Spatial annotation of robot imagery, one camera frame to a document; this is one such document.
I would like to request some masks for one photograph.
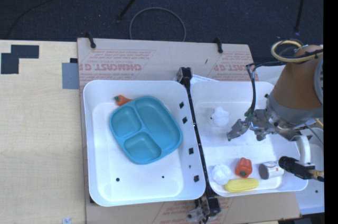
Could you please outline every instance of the white tray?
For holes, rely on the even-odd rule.
[[[265,94],[269,94],[273,85],[256,82],[256,109],[266,107]],[[300,191],[306,188],[308,181],[285,172],[283,176],[263,180],[258,173],[260,163],[278,160],[282,156],[299,159],[299,150],[295,142],[290,142],[280,135],[267,135],[263,141],[257,141],[253,131],[248,130],[231,141],[227,132],[238,119],[244,119],[244,113],[252,102],[252,85],[246,81],[197,82],[192,85],[191,97],[195,110],[196,122],[201,138],[206,168],[211,188],[220,196],[231,197],[258,193]],[[224,127],[217,127],[210,119],[216,107],[229,111],[229,122]],[[252,173],[249,177],[259,180],[257,188],[244,192],[228,192],[217,184],[211,175],[216,165],[225,164],[233,171],[231,179],[239,178],[234,173],[236,163],[241,157],[252,161]]]
[[[114,96],[153,96],[171,112],[182,130],[182,143],[150,164],[133,163],[109,128],[118,108]],[[185,88],[175,81],[94,80],[83,90],[89,192],[105,207],[160,201],[194,200],[205,191],[205,178]]]

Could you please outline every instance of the red bell pepper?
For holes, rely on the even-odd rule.
[[[235,174],[242,177],[247,178],[252,173],[252,163],[250,159],[246,159],[242,157],[234,170]]]

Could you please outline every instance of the yellow cable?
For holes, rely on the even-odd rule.
[[[303,62],[303,61],[307,61],[309,59],[313,59],[315,57],[318,57],[320,55],[323,55],[323,51],[322,52],[319,52],[317,54],[314,54],[314,55],[309,55],[309,56],[306,56],[306,57],[303,57],[303,58],[284,58],[284,57],[281,57],[279,56],[277,53],[276,53],[276,48],[281,45],[281,44],[293,44],[293,45],[296,45],[297,47],[301,48],[302,45],[300,43],[298,43],[297,41],[293,41],[293,40],[283,40],[283,41],[279,41],[277,43],[274,43],[271,47],[271,54],[279,61],[285,61],[285,62]]]
[[[319,119],[315,119],[316,123],[319,124],[319,126],[321,127],[321,129],[324,129],[324,124],[319,120]]]

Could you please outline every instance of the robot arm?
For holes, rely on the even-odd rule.
[[[284,43],[298,47],[292,57],[282,58],[276,54],[276,47]],[[248,129],[255,132],[258,141],[265,139],[267,134],[279,134],[297,142],[301,152],[299,161],[281,157],[280,166],[302,179],[322,180],[322,174],[314,170],[310,161],[310,137],[302,135],[300,130],[306,128],[308,121],[323,119],[323,49],[317,45],[302,46],[297,41],[287,40],[274,44],[271,53],[286,65],[272,92],[266,95],[266,108],[255,109],[255,105],[251,105],[245,114],[246,119],[238,119],[227,133],[228,140],[244,134]]]

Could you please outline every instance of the black clip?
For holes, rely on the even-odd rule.
[[[96,48],[96,44],[94,43],[93,37],[91,36],[90,32],[86,32],[86,38],[88,38],[90,41],[90,47],[92,49]]]
[[[213,40],[213,43],[217,44],[218,47],[218,53],[222,54],[223,50],[222,50],[222,43],[221,41],[218,39],[218,37],[215,38],[215,40]]]

